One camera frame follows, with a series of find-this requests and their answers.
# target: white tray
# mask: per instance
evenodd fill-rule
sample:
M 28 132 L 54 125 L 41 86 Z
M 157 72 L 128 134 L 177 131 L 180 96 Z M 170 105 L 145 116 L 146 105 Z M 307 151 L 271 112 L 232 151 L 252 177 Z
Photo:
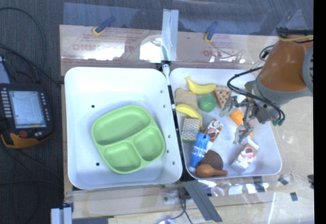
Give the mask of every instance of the white tray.
M 65 76 L 68 176 L 80 189 L 164 184 L 176 182 L 182 164 L 167 81 L 154 69 L 70 69 Z M 100 116 L 119 107 L 137 104 L 158 124 L 166 142 L 161 158 L 131 174 L 113 172 L 101 158 L 91 126 Z
M 185 77 L 190 76 L 190 78 L 201 85 L 207 83 L 215 83 L 219 86 L 227 86 L 227 81 L 233 77 L 235 74 L 244 72 L 243 70 L 230 70 L 230 69 L 196 69 L 196 68 L 177 68 L 174 69 L 170 74 L 170 82 L 172 91 L 175 97 L 175 91 L 178 88 L 189 90 L 187 87 L 187 82 Z M 232 84 L 244 89 L 244 84 L 247 81 L 254 80 L 252 74 L 246 74 L 241 76 L 234 81 Z M 238 101 L 244 99 L 243 95 L 237 95 Z M 225 179 L 225 178 L 235 178 L 235 177 L 248 177 L 248 176 L 264 176 L 264 175 L 274 175 L 277 174 L 282 167 L 282 159 L 270 126 L 270 123 L 260 124 L 257 120 L 252 120 L 250 123 L 254 127 L 254 135 L 252 140 L 259 146 L 258 153 L 255 160 L 250 165 L 250 167 L 239 174 L 236 170 L 231 168 L 230 164 L 234 160 L 237 153 L 241 150 L 242 146 L 246 143 L 246 139 L 242 141 L 241 144 L 234 144 L 234 133 L 237 125 L 233 122 L 230 116 L 220 117 L 220 110 L 216 107 L 213 111 L 207 113 L 198 109 L 203 117 L 203 127 L 205 128 L 213 118 L 219 120 L 223 125 L 223 129 L 219 134 L 218 138 L 214 142 L 211 150 L 216 151 L 220 154 L 223 163 L 224 170 L 228 171 L 228 175 L 212 177 L 209 179 Z M 182 124 L 184 118 L 187 116 L 183 113 L 177 112 L 178 123 L 180 128 L 180 133 L 182 131 Z M 187 166 L 190 165 L 191 159 L 191 149 L 193 144 L 182 143 L 182 148 L 185 157 L 185 163 Z M 190 173 L 194 178 L 198 179 L 197 174 Z

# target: toy bread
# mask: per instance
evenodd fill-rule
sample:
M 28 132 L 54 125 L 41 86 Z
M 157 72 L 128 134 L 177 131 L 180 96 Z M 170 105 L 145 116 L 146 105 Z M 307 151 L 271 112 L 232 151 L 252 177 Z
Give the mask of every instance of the toy bread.
M 197 102 L 197 94 L 186 91 L 183 89 L 177 89 L 175 91 L 175 99 L 174 102 L 176 105 L 178 104 L 188 104 L 192 106 L 194 109 L 198 109 L 198 102 Z

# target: brown toy food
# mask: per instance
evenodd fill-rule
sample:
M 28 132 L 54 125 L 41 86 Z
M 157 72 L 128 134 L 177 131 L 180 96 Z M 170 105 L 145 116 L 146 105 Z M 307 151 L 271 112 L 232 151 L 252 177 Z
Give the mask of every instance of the brown toy food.
M 209 178 L 212 176 L 225 176 L 228 174 L 226 170 L 216 170 L 209 164 L 201 164 L 197 167 L 196 173 L 199 177 Z
M 207 151 L 204 158 L 200 161 L 199 165 L 201 164 L 208 164 L 216 170 L 223 169 L 223 160 L 221 156 L 213 150 Z
M 174 102 L 176 105 L 178 104 L 188 104 L 192 106 L 194 109 L 198 109 L 198 102 L 197 102 L 197 94 L 186 91 L 183 89 L 177 89 L 175 91 L 175 99 Z

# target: cable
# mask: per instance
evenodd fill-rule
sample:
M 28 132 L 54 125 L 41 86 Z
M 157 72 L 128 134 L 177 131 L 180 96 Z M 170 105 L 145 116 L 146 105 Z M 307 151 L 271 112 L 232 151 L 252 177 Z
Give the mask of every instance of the cable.
M 313 41 L 314 31 L 313 30 L 290 30 L 284 27 L 277 27 L 276 33 L 279 36 L 281 41 L 293 41 L 298 44 L 307 43 Z M 284 35 L 304 35 L 302 37 L 297 38 L 286 38 Z
M 257 71 L 257 70 L 260 70 L 260 69 L 262 69 L 262 66 L 261 67 L 258 67 L 258 68 L 250 69 L 250 70 L 245 71 L 245 72 L 240 73 L 240 74 L 235 74 L 232 78 L 230 78 L 228 80 L 227 86 L 231 90 L 233 90 L 233 91 L 235 91 L 235 92 L 237 92 L 237 93 L 239 93 L 241 95 L 244 95 L 244 96 L 250 97 L 252 99 L 259 100 L 259 101 L 262 101 L 262 102 L 267 103 L 268 105 L 272 106 L 278 112 L 278 114 L 279 114 L 279 119 L 278 120 L 279 121 L 284 121 L 285 120 L 285 114 L 283 113 L 283 111 L 276 104 L 274 104 L 273 102 L 269 101 L 266 98 L 258 97 L 258 96 L 253 95 L 253 94 L 251 94 L 251 93 L 249 93 L 249 92 L 247 92 L 245 90 L 241 90 L 240 88 L 237 88 L 237 87 L 235 87 L 235 86 L 233 86 L 231 84 L 231 81 L 234 80 L 235 78 L 240 77 L 240 76 L 245 75 L 245 74 L 248 74 L 248 73 L 252 73 L 252 72 Z
M 52 181 L 47 181 L 47 180 L 41 180 L 41 179 L 34 179 L 32 178 L 32 173 L 25 167 L 23 166 L 16 158 L 14 158 L 7 150 L 6 148 L 4 147 L 4 144 L 2 142 L 1 143 L 1 148 L 2 150 L 4 151 L 4 153 L 7 154 L 7 156 L 9 158 L 11 158 L 14 163 L 19 166 L 20 168 L 22 168 L 29 176 L 29 179 L 26 179 L 26 180 L 14 180 L 14 173 L 15 173 L 15 165 L 13 166 L 13 171 L 12 171 L 12 176 L 11 176 L 11 181 L 10 182 L 6 182 L 6 183 L 0 183 L 1 186 L 3 185 L 10 185 L 10 189 L 11 189 L 11 193 L 13 193 L 13 185 L 14 184 L 19 184 L 19 183 L 32 183 L 35 185 L 35 188 L 36 188 L 36 192 L 37 192 L 37 201 L 36 201 L 36 206 L 35 208 L 33 209 L 33 212 L 31 213 L 31 215 L 28 217 L 27 220 L 25 220 L 23 223 L 28 223 L 34 216 L 34 214 L 36 213 L 37 209 L 39 208 L 39 203 L 40 203 L 40 190 L 39 190 L 39 187 L 37 185 L 37 183 L 41 182 L 41 183 L 49 183 L 49 184 L 52 184 L 52 185 L 56 185 L 57 187 L 59 188 L 63 188 L 62 185 L 60 184 L 56 184 Z M 42 167 L 44 167 L 45 169 L 47 169 L 48 171 L 52 172 L 50 169 L 48 169 L 47 167 L 43 166 L 42 164 L 40 164 L 39 162 L 37 162 L 36 160 L 30 158 L 28 155 L 24 154 L 21 152 L 22 155 L 24 155 L 25 157 L 27 157 L 28 159 L 31 159 L 33 160 L 36 164 L 38 165 L 41 165 Z M 62 179 L 60 176 L 58 176 L 56 173 L 52 172 L 53 174 L 55 174 L 58 178 Z M 14 201 L 13 201 L 13 196 L 10 196 L 10 200 L 11 200 L 11 203 L 13 205 L 13 208 L 14 208 Z M 18 223 L 18 220 L 17 220 L 17 216 L 14 214 L 13 215 L 14 217 L 14 220 L 16 223 Z
M 22 151 L 20 150 L 16 150 L 17 152 L 19 152 L 21 155 L 25 156 L 26 158 L 28 158 L 29 160 L 33 161 L 35 164 L 37 164 L 38 166 L 43 167 L 44 169 L 46 169 L 48 172 L 52 173 L 53 175 L 57 176 L 57 178 L 61 181 L 63 181 L 63 178 L 61 178 L 57 173 L 55 173 L 54 171 L 52 171 L 51 169 L 49 169 L 48 167 L 46 167 L 45 165 L 39 163 L 37 160 L 29 157 L 27 154 L 24 154 Z
M 313 40 L 313 38 L 314 38 L 314 35 L 307 35 L 307 36 L 302 36 L 302 37 L 297 37 L 297 38 L 288 38 L 288 39 L 279 36 L 279 40 L 286 41 L 286 42 L 305 40 L 305 39 L 308 39 L 308 41 L 311 41 L 311 40 Z
M 265 48 L 263 48 L 263 50 L 259 53 L 259 59 L 262 60 L 262 61 L 266 61 L 265 57 L 267 57 L 270 53 L 270 48 L 274 47 L 274 45 L 271 45 L 271 46 L 267 46 Z
M 9 62 L 9 58 L 7 58 L 7 55 L 4 54 L 3 55 L 3 65 L 7 71 L 7 73 L 11 73 L 11 76 L 15 79 L 15 81 L 19 84 L 19 79 L 18 79 L 18 75 L 17 74 L 25 74 L 26 76 L 28 76 L 29 78 L 32 79 L 32 81 L 34 83 L 39 83 L 39 76 L 32 76 L 26 72 L 23 72 L 23 71 L 16 71 L 14 69 L 14 62 L 13 62 L 13 59 L 11 58 L 11 62 Z M 34 70 L 34 73 L 37 74 L 37 71 L 35 70 L 35 68 L 33 66 L 31 66 L 31 68 Z
M 0 11 L 3 11 L 3 10 L 15 10 L 15 11 L 19 11 L 19 12 L 22 12 L 24 13 L 25 15 L 27 15 L 33 22 L 34 24 L 36 25 L 39 33 L 40 33 L 40 36 L 41 36 L 41 43 L 43 45 L 43 48 L 45 50 L 47 50 L 47 45 L 46 45 L 46 41 L 44 40 L 44 35 L 42 33 L 42 30 L 38 24 L 38 22 L 36 21 L 35 18 L 32 17 L 32 15 L 30 15 L 28 12 L 22 10 L 22 9 L 19 9 L 19 8 L 15 8 L 15 7 L 2 7 L 0 8 Z M 0 42 L 0 48 L 4 49 L 4 50 L 7 50 L 9 51 L 11 54 L 14 54 L 14 55 L 17 55 L 18 57 L 22 58 L 25 62 L 27 62 L 31 68 L 33 69 L 34 73 L 35 73 L 35 77 L 36 77 L 36 82 L 39 82 L 39 75 L 37 73 L 37 70 L 40 71 L 43 75 L 45 75 L 49 80 L 51 80 L 53 83 L 55 83 L 58 87 L 61 87 L 61 85 L 56 82 L 54 79 L 52 79 L 49 75 L 47 75 L 41 68 L 39 68 L 38 66 L 36 66 L 35 64 L 33 64 L 30 60 L 28 60 L 27 58 L 25 58 L 23 55 L 21 55 L 20 53 L 18 53 L 17 51 L 13 50 L 12 48 L 6 46 L 5 44 L 3 44 L 2 42 Z
M 180 218 L 183 214 L 185 214 L 186 217 L 187 217 L 187 219 L 188 219 L 188 221 L 189 221 L 189 223 L 190 224 L 193 224 L 193 222 L 191 221 L 191 219 L 190 219 L 190 217 L 189 217 L 189 215 L 188 215 L 188 213 L 186 211 L 186 200 L 180 198 L 180 204 L 181 204 L 181 207 L 182 207 L 182 212 L 178 216 L 176 216 L 176 217 L 169 218 L 169 220 L 175 220 L 177 218 Z

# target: black cable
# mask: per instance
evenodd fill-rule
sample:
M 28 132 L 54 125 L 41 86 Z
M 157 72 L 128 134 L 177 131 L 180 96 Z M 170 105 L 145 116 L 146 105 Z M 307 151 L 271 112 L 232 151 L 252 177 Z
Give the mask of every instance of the black cable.
M 266 57 L 269 55 L 269 53 L 270 53 L 270 50 L 268 50 L 268 49 L 270 49 L 270 48 L 272 48 L 272 47 L 274 47 L 274 46 L 275 46 L 275 44 L 263 48 L 263 50 L 259 53 L 259 59 L 260 59 L 261 61 L 266 61 L 265 58 L 266 58 Z
M 55 173 L 54 171 L 52 171 L 51 169 L 49 169 L 48 167 L 46 167 L 45 165 L 41 164 L 40 162 L 38 162 L 37 160 L 35 160 L 34 158 L 29 157 L 27 154 L 23 153 L 21 150 L 17 150 L 17 152 L 19 152 L 21 155 L 25 156 L 26 158 L 28 158 L 29 160 L 33 161 L 35 164 L 37 164 L 38 166 L 43 167 L 44 169 L 46 169 L 48 172 L 52 173 L 53 175 L 57 176 L 57 178 L 61 181 L 63 181 L 63 178 L 61 178 L 57 173 Z
M 2 143 L 2 142 L 0 142 L 1 143 L 1 148 L 2 148 L 2 150 L 4 151 L 4 153 L 6 153 L 7 154 L 7 156 L 9 156 L 9 158 L 11 158 L 14 162 L 15 162 L 15 164 L 16 165 L 18 165 L 20 168 L 22 168 L 27 174 L 28 174 L 28 176 L 29 176 L 29 179 L 26 179 L 26 180 L 19 180 L 19 181 L 15 181 L 14 180 L 14 172 L 15 171 L 12 171 L 12 178 L 11 178 L 11 181 L 9 182 L 9 183 L 0 183 L 0 185 L 7 185 L 7 184 L 9 184 L 10 185 L 10 189 L 11 189 L 11 193 L 13 193 L 13 184 L 15 184 L 15 183 L 32 183 L 32 184 L 34 184 L 35 185 L 35 188 L 36 188 L 36 192 L 37 192 L 37 201 L 36 201 L 36 206 L 35 206 L 35 208 L 34 208 L 34 210 L 33 210 L 33 212 L 30 214 L 30 216 L 28 217 L 28 219 L 27 220 L 25 220 L 23 223 L 28 223 L 32 218 L 33 218 L 33 216 L 35 215 L 35 213 L 36 213 L 36 211 L 37 211 L 37 209 L 39 208 L 39 203 L 40 203 L 40 190 L 39 190 L 39 187 L 38 187 L 38 185 L 37 185 L 37 183 L 38 182 L 45 182 L 45 183 L 53 183 L 53 182 L 51 182 L 51 181 L 47 181 L 47 180 L 39 180 L 39 179 L 32 179 L 32 173 L 25 167 L 25 166 L 23 166 L 15 157 L 13 157 L 7 150 L 6 150 L 6 147 L 4 147 L 4 144 Z M 44 165 L 42 165 L 42 164 L 40 164 L 38 161 L 36 161 L 36 160 L 34 160 L 34 159 L 32 159 L 31 157 L 29 157 L 28 155 L 26 155 L 26 154 L 24 154 L 24 153 L 22 153 L 22 152 L 20 152 L 22 155 L 24 155 L 25 157 L 27 157 L 28 159 L 30 159 L 30 160 L 32 160 L 32 161 L 34 161 L 37 165 L 40 165 L 40 166 L 42 166 L 42 167 L 44 167 L 45 169 L 47 169 L 48 171 L 50 171 L 51 173 L 53 173 L 54 175 L 56 175 L 58 178 L 60 178 L 61 180 L 62 180 L 62 178 L 59 176 L 59 175 L 57 175 L 56 173 L 54 173 L 53 171 L 51 171 L 49 168 L 47 168 L 47 167 L 45 167 Z M 15 209 L 14 208 L 14 201 L 13 201 L 13 197 L 11 196 L 10 197 L 10 200 L 11 200 L 11 203 L 12 203 L 12 205 L 13 205 L 13 209 Z M 16 218 L 16 215 L 14 214 L 13 215 L 13 217 L 14 217 L 14 219 L 15 219 L 15 222 L 16 223 L 18 223 L 18 220 L 17 220 L 17 218 Z
M 314 31 L 313 30 L 291 30 L 287 29 L 286 27 L 277 27 L 276 28 L 276 34 L 281 37 L 281 38 L 286 38 L 284 35 L 313 35 Z M 305 40 L 305 41 L 294 41 L 295 43 L 298 44 L 303 44 L 303 43 L 308 43 L 312 42 L 313 39 Z
M 32 75 L 30 75 L 30 74 L 28 74 L 26 72 L 23 72 L 23 71 L 16 71 L 14 69 L 13 59 L 11 59 L 10 62 L 9 62 L 9 58 L 7 58 L 6 54 L 3 55 L 3 65 L 4 65 L 8 75 L 11 76 L 12 78 L 14 78 L 17 83 L 20 83 L 19 80 L 18 80 L 18 74 L 24 74 L 24 75 L 28 76 L 29 78 L 31 78 L 33 83 L 39 83 L 38 79 L 37 79 L 39 77 L 34 77 L 34 76 L 32 76 Z
M 0 11 L 3 11 L 3 10 L 16 10 L 16 11 L 19 11 L 19 12 L 22 12 L 22 13 L 26 14 L 35 23 L 35 25 L 36 25 L 39 33 L 40 33 L 40 36 L 41 36 L 41 42 L 42 42 L 43 48 L 45 50 L 47 50 L 47 45 L 46 45 L 45 37 L 44 37 L 44 35 L 42 33 L 42 30 L 41 30 L 38 22 L 36 21 L 35 18 L 33 18 L 32 15 L 30 15 L 28 12 L 26 12 L 26 11 L 24 11 L 22 9 L 15 8 L 15 7 L 2 7 L 2 8 L 0 8 Z M 5 44 L 3 44 L 1 42 L 0 42 L 0 48 L 9 51 L 11 54 L 17 55 L 18 57 L 22 58 L 25 62 L 27 62 L 32 67 L 32 69 L 33 69 L 33 71 L 35 73 L 36 82 L 39 82 L 39 75 L 37 73 L 37 70 L 38 70 L 43 75 L 45 75 L 49 80 L 51 80 L 53 83 L 55 83 L 58 87 L 61 87 L 61 85 L 58 82 L 56 82 L 54 79 L 52 79 L 49 75 L 47 75 L 46 72 L 44 72 L 41 68 L 39 68 L 38 66 L 36 66 L 35 64 L 33 64 L 30 60 L 28 60 L 27 58 L 25 58 L 23 55 L 21 55 L 17 51 L 13 50 L 12 48 L 6 46 Z
M 235 78 L 240 77 L 240 76 L 245 75 L 245 74 L 248 74 L 248 73 L 252 73 L 252 72 L 257 71 L 257 70 L 260 70 L 260 69 L 262 69 L 262 67 L 250 69 L 250 70 L 245 71 L 245 72 L 240 73 L 240 74 L 235 74 L 232 78 L 230 78 L 228 80 L 227 86 L 231 90 L 233 90 L 233 91 L 235 91 L 235 92 L 237 92 L 237 93 L 239 93 L 241 95 L 244 95 L 244 96 L 250 97 L 252 99 L 259 100 L 259 101 L 262 101 L 262 102 L 267 103 L 268 105 L 272 106 L 278 112 L 278 114 L 279 114 L 279 120 L 284 121 L 285 120 L 285 114 L 283 113 L 283 111 L 276 104 L 274 104 L 273 102 L 269 101 L 266 98 L 261 98 L 259 96 L 253 95 L 253 94 L 251 94 L 251 93 L 249 93 L 247 91 L 241 90 L 240 88 L 237 88 L 237 87 L 235 87 L 235 86 L 233 86 L 231 84 L 231 81 L 234 80 Z
M 193 224 L 193 222 L 191 221 L 191 219 L 190 219 L 190 217 L 189 217 L 189 215 L 188 215 L 188 213 L 186 211 L 186 200 L 180 198 L 180 204 L 181 204 L 181 207 L 182 207 L 182 212 L 178 216 L 170 218 L 170 220 L 172 220 L 172 219 L 175 220 L 177 218 L 180 218 L 183 214 L 185 214 L 187 219 L 189 220 L 189 223 Z

